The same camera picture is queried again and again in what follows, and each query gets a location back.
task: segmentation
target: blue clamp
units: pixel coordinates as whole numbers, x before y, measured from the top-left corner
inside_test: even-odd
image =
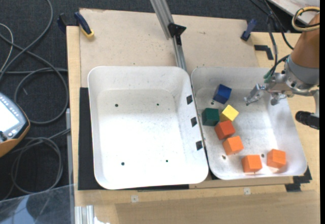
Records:
[[[59,26],[59,29],[66,34],[67,32],[67,26],[69,25],[67,23],[67,17],[64,13],[59,15],[59,18],[57,19],[57,25]]]
[[[248,38],[250,37],[250,33],[253,31],[256,24],[257,24],[257,21],[255,19],[252,19],[249,22],[249,24],[247,25],[246,31],[243,32],[243,34],[241,35],[240,38],[243,39],[244,41],[247,41]]]
[[[81,31],[86,35],[87,38],[93,37],[94,33],[93,30],[89,27],[88,23],[86,22],[85,18],[78,12],[75,13],[75,18],[77,20],[77,25],[81,25]],[[67,33],[67,26],[70,26],[72,24],[69,24],[67,22],[67,17],[64,13],[61,13],[59,15],[59,18],[57,19],[57,25],[59,29],[66,34]]]
[[[85,18],[79,13],[75,13],[75,18],[77,22],[81,25],[81,31],[86,35],[87,38],[93,37],[93,30],[89,27],[88,23],[86,22]]]

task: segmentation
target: wooden board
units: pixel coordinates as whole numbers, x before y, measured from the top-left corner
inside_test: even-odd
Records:
[[[172,40],[167,40],[154,13],[80,9],[94,31],[80,35],[81,86],[96,66],[176,66]],[[189,74],[200,66],[257,67],[252,42],[240,39],[246,21],[174,15],[186,26],[182,47]]]
[[[76,206],[85,206],[85,205],[94,205],[95,215],[101,221],[110,222],[111,224],[119,224],[125,223],[122,221],[127,221],[131,216],[125,215],[125,206],[133,207],[134,204],[131,204],[131,197],[136,195],[138,196],[139,202],[148,202],[152,205],[152,208],[145,214],[142,212],[139,216],[143,219],[143,221],[147,221],[150,219],[151,210],[160,211],[161,208],[157,207],[157,202],[163,202],[168,207],[172,207],[174,213],[176,215],[168,215],[166,212],[161,217],[161,221],[165,220],[166,223],[171,223],[170,216],[175,216],[173,218],[176,223],[187,223],[182,222],[183,220],[183,208],[181,207],[181,203],[185,203],[184,205],[192,205],[193,207],[200,207],[202,201],[207,201],[209,203],[209,198],[214,200],[219,200],[224,202],[224,208],[228,208],[229,210],[233,209],[233,200],[230,199],[227,201],[227,198],[230,196],[234,196],[234,198],[238,197],[239,199],[244,195],[244,189],[246,187],[250,187],[250,191],[252,195],[261,195],[260,199],[257,201],[263,200],[266,195],[273,195],[274,200],[276,200],[278,193],[283,196],[286,196],[287,192],[282,183],[287,183],[287,181],[292,182],[292,178],[285,179],[277,179],[271,178],[270,180],[264,179],[261,183],[247,183],[247,182],[227,182],[227,181],[218,181],[207,179],[205,182],[199,184],[198,186],[191,186],[189,190],[173,190],[173,191],[132,191],[132,190],[84,190],[79,191],[77,189],[77,180],[78,180],[78,135],[79,135],[79,88],[81,86],[81,71],[80,71],[80,38],[84,37],[84,35],[79,34],[79,28],[75,26],[69,26],[67,28],[67,48],[68,48],[68,66],[69,66],[69,87],[70,87],[70,109],[71,109],[71,117],[72,117],[72,144],[73,144],[73,165],[74,165],[74,181],[75,185],[75,202]],[[299,37],[299,34],[289,34],[288,40],[291,44],[295,44]],[[285,53],[290,53],[287,46],[284,44],[281,39],[280,34],[275,34],[275,39],[278,44],[279,55],[285,55]],[[271,42],[269,40],[268,33],[252,33],[250,39],[250,48],[253,48],[253,44],[266,44],[271,47]],[[268,60],[266,54],[264,52],[255,52],[258,65],[260,67],[271,67],[273,62]],[[292,114],[297,110],[306,110],[312,111],[314,109],[314,101],[310,100],[306,97],[294,97],[289,99],[289,105],[292,109]],[[305,214],[310,220],[317,220],[319,218],[319,191],[320,191],[320,181],[319,181],[319,131],[313,130],[310,127],[301,125],[297,123],[297,130],[301,139],[301,142],[304,147],[304,151],[306,153],[306,158],[309,163],[309,168],[311,171],[311,175],[313,180],[311,183],[303,184],[302,190],[300,193],[301,197],[292,197],[289,195],[288,199],[288,212],[290,216],[293,216],[293,220],[296,219],[304,219]],[[274,201],[270,200],[270,204],[268,205],[270,214],[279,214],[281,213],[281,208],[273,203]],[[251,203],[247,203],[244,207],[251,209]],[[214,212],[208,211],[205,213],[206,217],[213,219]],[[264,212],[259,215],[260,220],[264,218],[268,219],[268,214]],[[251,219],[242,220],[240,223],[254,223],[251,222]]]
[[[320,0],[268,0],[287,14],[294,16],[295,13],[304,7],[320,7]],[[315,16],[315,12],[305,12],[298,17],[298,20],[308,24]]]
[[[314,191],[275,193],[117,204],[116,211],[119,224],[306,224],[320,223],[318,199]]]

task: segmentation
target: wooden block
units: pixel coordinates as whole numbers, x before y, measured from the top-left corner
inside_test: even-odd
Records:
[[[267,165],[274,168],[281,168],[286,164],[285,151],[272,149],[267,155]]]
[[[206,108],[202,112],[202,124],[215,126],[219,123],[219,110],[215,108]]]
[[[225,104],[230,98],[230,93],[232,89],[220,84],[214,92],[213,100]]]
[[[242,166],[245,173],[254,173],[262,169],[261,158],[258,154],[250,154],[242,158]]]
[[[238,153],[244,149],[240,136],[229,137],[222,143],[222,145],[226,155]]]
[[[236,109],[234,109],[231,105],[227,105],[223,112],[220,114],[220,121],[234,121],[238,114],[239,112]]]
[[[215,127],[214,130],[219,138],[219,140],[231,137],[235,132],[235,128],[233,123],[230,120],[219,122]]]

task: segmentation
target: black bracket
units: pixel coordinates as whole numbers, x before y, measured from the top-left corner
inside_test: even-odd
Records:
[[[305,171],[304,175],[294,176],[293,180],[294,183],[285,184],[286,191],[301,191],[300,185],[302,183],[310,183],[310,180],[312,180],[309,167],[307,167],[307,170]]]
[[[170,23],[168,25],[169,33],[171,34],[171,37],[176,37],[176,43],[177,45],[182,45],[181,41],[181,34],[185,31],[186,27],[174,23]]]
[[[269,60],[274,60],[271,49],[267,45],[254,45],[255,51],[265,51]]]

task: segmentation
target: blue cube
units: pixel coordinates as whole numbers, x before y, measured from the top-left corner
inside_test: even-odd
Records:
[[[214,92],[213,100],[225,104],[230,97],[232,89],[220,84]]]

